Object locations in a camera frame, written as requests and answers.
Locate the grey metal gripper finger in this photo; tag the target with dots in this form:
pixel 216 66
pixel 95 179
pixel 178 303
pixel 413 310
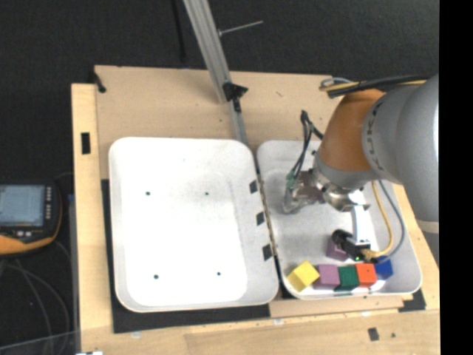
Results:
pixel 302 202
pixel 289 202

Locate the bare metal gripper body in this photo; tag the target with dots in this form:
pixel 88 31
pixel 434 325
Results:
pixel 314 189

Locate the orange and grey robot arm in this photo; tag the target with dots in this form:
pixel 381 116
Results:
pixel 399 131

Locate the white plastic tray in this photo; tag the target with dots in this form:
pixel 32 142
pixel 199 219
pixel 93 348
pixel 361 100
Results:
pixel 184 228
pixel 306 235

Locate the purple cube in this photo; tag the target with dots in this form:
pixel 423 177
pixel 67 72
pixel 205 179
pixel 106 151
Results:
pixel 329 276
pixel 334 251

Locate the yellow cube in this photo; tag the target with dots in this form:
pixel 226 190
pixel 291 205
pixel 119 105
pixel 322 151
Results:
pixel 303 275

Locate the green cube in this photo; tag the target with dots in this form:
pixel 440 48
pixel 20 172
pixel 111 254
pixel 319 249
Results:
pixel 348 276

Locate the orange cube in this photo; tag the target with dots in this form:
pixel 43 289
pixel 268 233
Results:
pixel 366 274

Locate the blue cube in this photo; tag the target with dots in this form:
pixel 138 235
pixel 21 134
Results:
pixel 384 268

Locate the pale wood board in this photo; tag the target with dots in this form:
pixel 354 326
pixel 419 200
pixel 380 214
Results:
pixel 162 102

